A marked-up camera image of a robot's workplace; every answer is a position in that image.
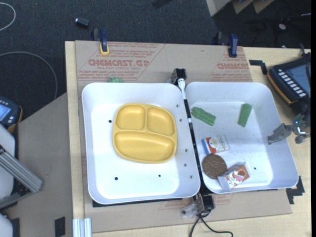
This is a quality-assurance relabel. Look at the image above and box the green toy celery stick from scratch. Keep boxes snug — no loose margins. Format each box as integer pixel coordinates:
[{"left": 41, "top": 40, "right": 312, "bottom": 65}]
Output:
[{"left": 237, "top": 103, "right": 253, "bottom": 128}]

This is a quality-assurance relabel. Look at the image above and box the white plastic tray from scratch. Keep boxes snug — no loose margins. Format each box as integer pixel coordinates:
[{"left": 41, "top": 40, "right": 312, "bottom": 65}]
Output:
[
  {"left": 81, "top": 82, "right": 201, "bottom": 205},
  {"left": 184, "top": 81, "right": 299, "bottom": 195}
]

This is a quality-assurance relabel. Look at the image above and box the brown round biscuit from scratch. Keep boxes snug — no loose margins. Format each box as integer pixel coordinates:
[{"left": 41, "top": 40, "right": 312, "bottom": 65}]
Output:
[{"left": 202, "top": 154, "right": 228, "bottom": 179}]

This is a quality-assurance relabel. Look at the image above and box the brown cardboard board red print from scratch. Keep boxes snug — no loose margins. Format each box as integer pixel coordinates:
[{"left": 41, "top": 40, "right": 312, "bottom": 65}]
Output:
[{"left": 75, "top": 40, "right": 293, "bottom": 233}]

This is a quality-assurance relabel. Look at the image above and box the orange and white carton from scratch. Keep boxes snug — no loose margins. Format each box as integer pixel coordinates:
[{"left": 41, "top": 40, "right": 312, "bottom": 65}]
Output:
[{"left": 217, "top": 161, "right": 252, "bottom": 190}]

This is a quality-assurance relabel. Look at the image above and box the yellow divided plate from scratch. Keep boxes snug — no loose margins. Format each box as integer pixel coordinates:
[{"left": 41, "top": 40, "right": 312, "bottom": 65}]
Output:
[{"left": 112, "top": 103, "right": 178, "bottom": 164}]

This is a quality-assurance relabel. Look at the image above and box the thin black and white rod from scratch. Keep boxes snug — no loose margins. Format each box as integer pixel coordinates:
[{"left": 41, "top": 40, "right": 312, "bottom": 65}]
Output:
[{"left": 177, "top": 79, "right": 203, "bottom": 195}]

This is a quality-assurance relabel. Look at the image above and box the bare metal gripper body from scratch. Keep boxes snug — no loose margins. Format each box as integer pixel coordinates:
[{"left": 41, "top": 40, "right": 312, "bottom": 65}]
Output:
[{"left": 290, "top": 121, "right": 311, "bottom": 144}]

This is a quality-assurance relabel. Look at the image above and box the blue and white small carton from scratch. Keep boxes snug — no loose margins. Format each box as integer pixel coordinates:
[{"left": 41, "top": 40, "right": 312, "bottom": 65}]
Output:
[{"left": 201, "top": 134, "right": 231, "bottom": 156}]

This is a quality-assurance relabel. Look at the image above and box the green ridged toy vegetable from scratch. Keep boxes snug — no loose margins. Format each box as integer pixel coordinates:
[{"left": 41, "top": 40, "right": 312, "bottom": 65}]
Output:
[{"left": 191, "top": 106, "right": 217, "bottom": 126}]

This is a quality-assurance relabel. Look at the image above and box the small black cylinder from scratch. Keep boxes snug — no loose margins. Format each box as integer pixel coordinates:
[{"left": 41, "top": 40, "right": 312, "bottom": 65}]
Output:
[{"left": 75, "top": 17, "right": 90, "bottom": 29}]

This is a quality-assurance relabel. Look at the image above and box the black block with thin wires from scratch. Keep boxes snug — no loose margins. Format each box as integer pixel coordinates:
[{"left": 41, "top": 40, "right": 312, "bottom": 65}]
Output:
[
  {"left": 170, "top": 68, "right": 188, "bottom": 83},
  {"left": 192, "top": 194, "right": 215, "bottom": 213}
]

